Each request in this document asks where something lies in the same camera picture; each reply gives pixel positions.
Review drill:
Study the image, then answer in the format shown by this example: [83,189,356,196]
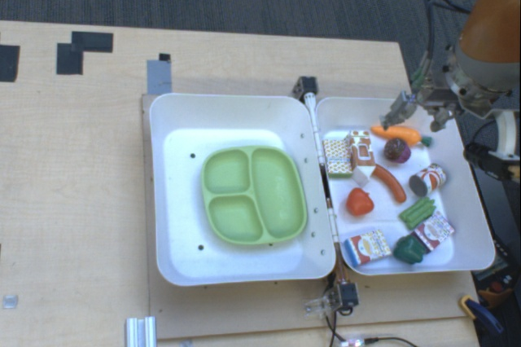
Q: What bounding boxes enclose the red and blue box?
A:
[343,229,393,269]

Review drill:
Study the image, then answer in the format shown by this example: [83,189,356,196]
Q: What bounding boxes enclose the green divided plate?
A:
[200,145,309,246]

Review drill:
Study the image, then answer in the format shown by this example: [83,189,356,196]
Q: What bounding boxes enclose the white plastic tray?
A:
[315,95,497,277]
[148,92,338,288]

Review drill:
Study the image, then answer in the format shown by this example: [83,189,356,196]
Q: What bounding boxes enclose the orange sausage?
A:
[372,164,408,204]

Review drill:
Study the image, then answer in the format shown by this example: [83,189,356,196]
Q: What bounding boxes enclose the purple round toy vegetable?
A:
[383,137,413,165]

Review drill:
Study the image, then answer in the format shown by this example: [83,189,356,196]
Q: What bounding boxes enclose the black cylinder on white bracket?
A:
[463,109,521,180]

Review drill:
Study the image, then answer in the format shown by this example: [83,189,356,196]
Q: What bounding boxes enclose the orange carrot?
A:
[370,125,434,148]

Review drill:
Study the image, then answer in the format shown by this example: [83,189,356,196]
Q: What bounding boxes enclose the black block with wires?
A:
[293,76,319,99]
[324,281,361,316]

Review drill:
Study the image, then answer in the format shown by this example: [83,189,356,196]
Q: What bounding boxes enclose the red and white patterned box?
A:
[410,210,456,253]

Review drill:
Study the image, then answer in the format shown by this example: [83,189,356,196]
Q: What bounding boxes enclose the orange and white carton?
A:
[347,129,379,188]

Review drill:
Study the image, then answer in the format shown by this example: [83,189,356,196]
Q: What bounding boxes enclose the white box with yellow pattern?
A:
[322,138,354,180]

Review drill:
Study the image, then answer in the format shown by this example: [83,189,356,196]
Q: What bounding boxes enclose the green toy beans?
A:
[398,195,438,231]

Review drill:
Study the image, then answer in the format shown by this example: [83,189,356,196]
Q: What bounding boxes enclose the green toy pepper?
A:
[392,234,428,266]

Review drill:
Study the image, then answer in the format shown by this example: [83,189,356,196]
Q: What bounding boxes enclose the orange and white can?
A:
[408,162,448,198]

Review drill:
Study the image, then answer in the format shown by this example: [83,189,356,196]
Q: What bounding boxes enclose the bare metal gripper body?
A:
[413,66,510,119]

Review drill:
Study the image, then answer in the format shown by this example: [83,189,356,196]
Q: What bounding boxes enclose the thin black and white rod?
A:
[303,91,342,286]

